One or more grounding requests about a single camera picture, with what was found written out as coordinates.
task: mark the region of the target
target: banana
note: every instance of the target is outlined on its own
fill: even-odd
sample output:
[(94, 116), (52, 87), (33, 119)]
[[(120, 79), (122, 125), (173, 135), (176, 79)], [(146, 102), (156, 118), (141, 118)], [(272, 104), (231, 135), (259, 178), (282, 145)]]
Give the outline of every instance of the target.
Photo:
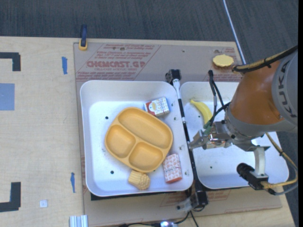
[(206, 124), (213, 116), (209, 107), (205, 103), (196, 102), (193, 99), (190, 100), (190, 103), (193, 104), (201, 112), (201, 114), (203, 115), (203, 118), (204, 118), (204, 124)]

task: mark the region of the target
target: yellow divided plate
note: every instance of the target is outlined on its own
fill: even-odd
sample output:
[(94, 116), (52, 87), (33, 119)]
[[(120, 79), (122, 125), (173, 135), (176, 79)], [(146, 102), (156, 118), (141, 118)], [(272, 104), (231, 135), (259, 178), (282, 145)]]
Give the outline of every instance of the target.
[(136, 107), (122, 110), (105, 135), (107, 150), (139, 172), (152, 172), (171, 148), (170, 128), (150, 113)]

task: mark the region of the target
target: table surface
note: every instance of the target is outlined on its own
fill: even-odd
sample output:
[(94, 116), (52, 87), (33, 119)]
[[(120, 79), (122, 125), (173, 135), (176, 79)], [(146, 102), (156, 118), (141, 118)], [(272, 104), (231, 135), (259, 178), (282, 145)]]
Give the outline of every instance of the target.
[[(77, 38), (0, 37), (0, 52), (18, 52), (21, 71), (0, 59), (0, 83), (15, 84), (15, 109), (0, 111), (0, 202), (11, 182), (21, 182), (21, 207), (0, 212), (2, 227), (68, 226), (84, 214), (73, 44)], [(224, 42), (90, 39), (106, 43), (212, 45)], [(67, 74), (62, 70), (67, 59)], [(71, 186), (75, 176), (75, 192)], [(294, 222), (284, 195), (282, 208), (196, 217), (200, 226), (281, 226)], [(48, 207), (41, 208), (40, 201)], [(192, 218), (181, 227), (195, 226)]]

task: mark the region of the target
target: small box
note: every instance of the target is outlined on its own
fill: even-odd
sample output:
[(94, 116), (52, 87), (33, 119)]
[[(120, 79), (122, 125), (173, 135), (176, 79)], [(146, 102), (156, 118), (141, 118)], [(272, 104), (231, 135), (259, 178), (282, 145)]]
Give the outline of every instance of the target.
[(144, 104), (144, 108), (147, 112), (157, 117), (169, 113), (166, 97), (147, 102)]
[(181, 164), (178, 154), (172, 154), (163, 161), (165, 182), (174, 183), (182, 179)]

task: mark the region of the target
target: blue square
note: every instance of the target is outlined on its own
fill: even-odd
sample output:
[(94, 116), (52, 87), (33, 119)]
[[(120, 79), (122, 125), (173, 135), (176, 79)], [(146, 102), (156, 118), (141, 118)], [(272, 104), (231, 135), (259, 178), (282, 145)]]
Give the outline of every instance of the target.
[(0, 110), (15, 110), (15, 84), (0, 83)]

